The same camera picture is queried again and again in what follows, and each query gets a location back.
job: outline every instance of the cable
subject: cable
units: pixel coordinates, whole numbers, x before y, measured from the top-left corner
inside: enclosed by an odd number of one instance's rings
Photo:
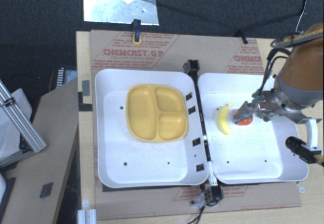
[[[55,70],[53,70],[53,72],[51,74],[50,83],[49,83],[49,92],[51,91],[51,85],[52,85],[52,80],[53,80],[54,73],[55,73]]]
[[[190,222],[187,222],[186,224],[193,224],[193,223],[198,224],[199,221],[200,221],[201,215],[203,214],[204,209],[205,209],[205,206],[203,206],[202,208],[200,208],[200,212],[199,212],[199,214],[196,216],[196,218],[194,218],[194,219],[193,219],[192,221],[190,221]]]
[[[287,59],[286,56],[277,56],[277,57],[274,58],[274,56],[278,52],[284,53],[284,54],[286,54],[288,56],[290,55],[290,51],[288,49],[285,49],[285,48],[274,48],[269,52],[268,57],[267,57],[268,62],[267,62],[267,65],[265,67],[265,70],[264,70],[264,75],[263,75],[263,80],[262,80],[261,87],[254,94],[252,94],[252,97],[254,98],[252,103],[254,103],[254,104],[257,103],[258,100],[259,100],[259,97],[260,97],[260,95],[261,95],[261,93],[263,91],[264,85],[267,82],[267,80],[268,80],[268,78],[269,78],[269,76],[271,74],[271,70],[273,68],[273,65],[274,65],[275,61],[277,59],[279,59],[279,58]]]
[[[280,37],[280,41],[284,41],[285,38],[287,38],[287,37],[291,37],[293,39],[294,36],[300,36],[301,34],[302,34],[302,32],[292,32],[292,33],[283,34]]]
[[[216,201],[216,200],[212,200],[212,201],[210,201],[209,203],[207,203],[206,205],[209,206],[209,207],[214,207],[214,206],[217,205],[217,204],[218,204],[218,201]]]
[[[299,17],[299,20],[298,20],[298,23],[297,23],[297,26],[296,26],[295,32],[297,32],[297,30],[298,30],[298,26],[299,26],[299,23],[300,23],[300,21],[301,21],[303,15],[304,15],[304,13],[305,13],[306,3],[307,3],[307,0],[305,0],[305,6],[304,6],[304,9],[303,9],[302,13],[300,14],[300,17]]]

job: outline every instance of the metal bracket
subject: metal bracket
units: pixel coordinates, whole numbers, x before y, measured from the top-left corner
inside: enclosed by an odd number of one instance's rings
[[[309,119],[306,123],[307,130],[307,146],[310,151],[318,150],[318,129],[317,129],[317,119]]]
[[[5,100],[5,101],[3,102],[3,104],[0,105],[0,108],[1,108],[1,107],[4,107],[4,106],[8,107],[8,106],[10,106],[10,105],[12,105],[12,104],[15,104],[15,103],[16,103],[15,98],[14,98],[14,97],[10,97],[8,100]]]
[[[198,196],[192,198],[190,200],[190,207],[191,208],[199,208],[201,209],[206,204],[208,204],[210,201],[212,201],[212,192],[210,189],[204,190],[201,194]]]
[[[205,127],[205,121],[204,121],[204,114],[203,114],[203,107],[201,105],[201,99],[200,99],[200,92],[198,87],[198,71],[200,69],[199,60],[188,60],[182,68],[182,72],[189,75],[194,83],[195,86],[195,92],[197,97],[197,104],[198,104],[198,110],[199,110],[199,116],[200,116],[200,123],[201,123],[201,129],[204,139],[204,146],[205,146],[205,152],[206,152],[206,158],[207,158],[207,167],[209,170],[209,183],[211,185],[210,192],[211,192],[211,200],[215,201],[216,203],[220,201],[223,198],[221,187],[218,185],[217,178],[215,177],[213,173],[213,166],[212,166],[212,158],[209,152],[209,145],[208,145],[208,139],[206,134],[206,127]],[[194,205],[200,205],[201,204],[201,198],[197,198],[198,202],[195,202],[193,200],[193,203],[191,206]]]
[[[95,209],[91,210],[78,210],[77,211],[78,224],[96,224],[97,212]]]

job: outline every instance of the toy banana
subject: toy banana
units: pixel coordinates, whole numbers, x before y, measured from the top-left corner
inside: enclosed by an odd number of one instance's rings
[[[232,107],[232,103],[221,107],[217,116],[218,127],[225,135],[231,134],[231,130],[227,122],[227,113],[230,107]]]

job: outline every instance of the table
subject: table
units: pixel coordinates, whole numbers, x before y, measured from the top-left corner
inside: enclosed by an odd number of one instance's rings
[[[257,39],[263,66],[266,64],[266,56],[270,51],[272,40]],[[77,32],[77,67],[78,67],[78,91],[82,92],[83,81],[91,81],[91,34],[90,32]],[[279,70],[282,63],[274,67],[274,71]],[[92,93],[83,96],[83,104],[92,104]],[[312,117],[322,117],[323,102],[319,102],[314,108],[305,111]],[[302,139],[306,137],[304,126],[298,126]],[[319,142],[323,147],[323,122],[319,123]],[[95,208],[94,189],[94,154],[93,154],[93,123],[91,111],[79,112],[79,143],[80,143],[80,176],[81,176],[81,198],[83,209]],[[295,208],[280,208],[267,210],[249,210],[237,212],[206,213],[202,215],[201,223],[317,223],[324,219],[324,213],[319,207],[324,203],[324,174],[323,168],[319,165],[309,165],[308,177],[298,184],[305,189],[305,193],[300,194],[302,206]],[[193,215],[174,215],[161,217],[129,218],[100,220],[99,224],[117,223],[186,223],[193,219]]]
[[[4,172],[16,180],[3,224],[56,223],[77,143],[76,89],[73,80],[41,98],[33,126],[48,146]]]

